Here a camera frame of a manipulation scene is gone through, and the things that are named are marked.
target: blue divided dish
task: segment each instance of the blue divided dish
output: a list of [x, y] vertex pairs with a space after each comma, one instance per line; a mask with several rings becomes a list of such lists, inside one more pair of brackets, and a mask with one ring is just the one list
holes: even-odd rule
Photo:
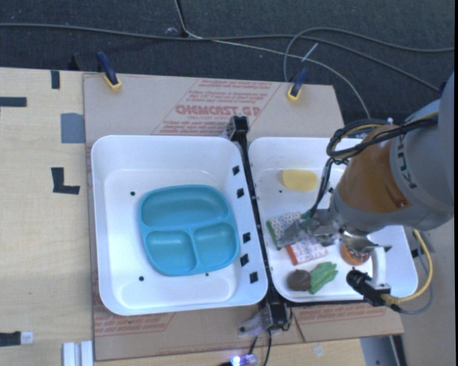
[[148, 259], [164, 275], [227, 267], [239, 254], [236, 221], [225, 196], [207, 185], [159, 188], [139, 205]]

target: wooden table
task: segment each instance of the wooden table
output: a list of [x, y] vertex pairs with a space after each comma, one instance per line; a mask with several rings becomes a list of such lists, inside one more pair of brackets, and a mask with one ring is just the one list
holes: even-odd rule
[[[85, 144], [62, 143], [61, 114], [83, 114], [82, 73], [0, 68], [0, 332], [32, 331], [28, 345], [0, 347], [0, 364], [61, 364], [64, 342], [92, 340]], [[53, 193], [51, 169], [65, 170], [78, 194]], [[264, 358], [265, 348], [256, 354]], [[216, 365], [234, 351], [169, 355], [106, 365]], [[365, 364], [359, 339], [277, 345], [268, 365]]]

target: blue clamp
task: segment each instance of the blue clamp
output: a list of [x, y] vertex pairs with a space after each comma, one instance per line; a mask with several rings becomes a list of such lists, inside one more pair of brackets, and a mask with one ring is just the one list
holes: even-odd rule
[[104, 80], [107, 83], [107, 85], [112, 89], [118, 89], [119, 87], [121, 87], [122, 82], [121, 80], [118, 79], [115, 73], [114, 67], [111, 64], [108, 57], [105, 55], [105, 53], [98, 52], [96, 57], [97, 57], [98, 64], [100, 64], [100, 66], [102, 67], [102, 69], [105, 72]]
[[287, 92], [287, 98], [290, 101], [296, 101], [300, 96], [302, 89], [302, 84], [304, 84], [305, 79], [307, 78], [307, 68], [303, 67], [300, 73], [298, 74], [297, 79], [290, 86], [289, 91]]

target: yellow cable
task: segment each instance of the yellow cable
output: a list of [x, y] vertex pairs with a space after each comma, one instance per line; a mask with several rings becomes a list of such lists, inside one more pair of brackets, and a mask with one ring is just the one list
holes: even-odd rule
[[419, 297], [421, 294], [423, 294], [427, 290], [429, 285], [431, 284], [431, 280], [433, 278], [433, 261], [431, 259], [431, 255], [429, 253], [429, 250], [427, 249], [426, 243], [424, 242], [424, 240], [421, 237], [421, 234], [416, 229], [414, 229], [413, 232], [414, 232], [414, 236], [417, 237], [417, 239], [419, 241], [419, 244], [421, 245], [421, 248], [424, 250], [424, 254], [426, 255], [427, 266], [428, 266], [428, 271], [429, 271], [428, 274], [427, 274], [426, 282], [421, 287], [421, 289], [419, 289], [414, 294], [412, 294], [410, 296], [407, 296], [407, 297], [394, 297], [394, 296], [392, 296], [390, 294], [383, 294], [382, 295], [382, 299], [388, 305], [392, 305], [392, 304], [398, 305], [401, 302], [413, 300], [413, 299]]

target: white tray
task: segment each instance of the white tray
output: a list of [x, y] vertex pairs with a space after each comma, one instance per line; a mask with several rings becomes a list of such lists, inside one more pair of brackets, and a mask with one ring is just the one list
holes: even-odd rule
[[[360, 140], [342, 140], [340, 145], [351, 146]], [[317, 189], [309, 192], [292, 191], [280, 181], [280, 172], [284, 169], [306, 169], [318, 175], [320, 181], [322, 170], [327, 161], [325, 138], [259, 138], [250, 144], [249, 157], [255, 183], [258, 208], [263, 227], [265, 248], [272, 279], [276, 290], [287, 300], [296, 303], [329, 302], [340, 300], [361, 300], [363, 296], [353, 290], [346, 282], [346, 275], [351, 270], [341, 257], [338, 246], [327, 247], [328, 254], [323, 257], [293, 265], [285, 249], [278, 250], [272, 240], [266, 221], [283, 214], [307, 211], [315, 202]], [[335, 187], [344, 170], [343, 166], [333, 165], [331, 169], [331, 187]], [[319, 208], [329, 206], [329, 194], [326, 194]], [[418, 286], [418, 276], [410, 253], [405, 232], [401, 226], [388, 226], [369, 238], [380, 245], [392, 248], [386, 256], [386, 281], [392, 287], [392, 295], [408, 296]], [[310, 271], [321, 262], [337, 264], [339, 271], [336, 278], [326, 284], [315, 295], [307, 291], [292, 291], [286, 285], [288, 275], [295, 269]], [[371, 259], [356, 267], [360, 271], [373, 275]]]
[[[92, 177], [99, 290], [110, 311], [127, 316], [251, 305], [263, 299], [268, 280], [244, 167], [231, 141], [105, 136], [92, 147]], [[139, 201], [157, 188], [196, 184], [217, 188], [229, 201], [240, 255], [228, 267], [210, 273], [162, 275], [143, 248]], [[244, 195], [238, 197], [240, 189]]]

